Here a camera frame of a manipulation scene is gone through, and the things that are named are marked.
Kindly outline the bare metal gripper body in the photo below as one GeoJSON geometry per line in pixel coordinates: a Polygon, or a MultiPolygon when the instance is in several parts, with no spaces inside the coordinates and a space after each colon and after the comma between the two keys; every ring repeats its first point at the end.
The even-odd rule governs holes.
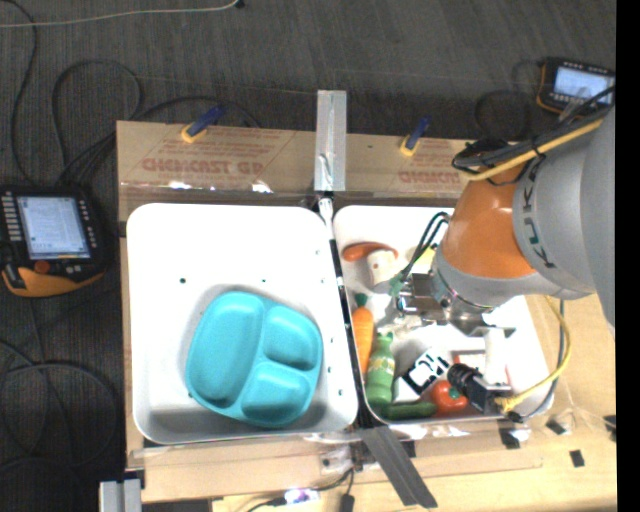
{"type": "Polygon", "coordinates": [[[491,329],[510,337],[515,327],[486,322],[485,316],[496,306],[478,305],[451,290],[438,273],[411,274],[398,292],[396,307],[406,315],[418,316],[424,322],[451,325],[468,337],[483,337],[491,329]]]}

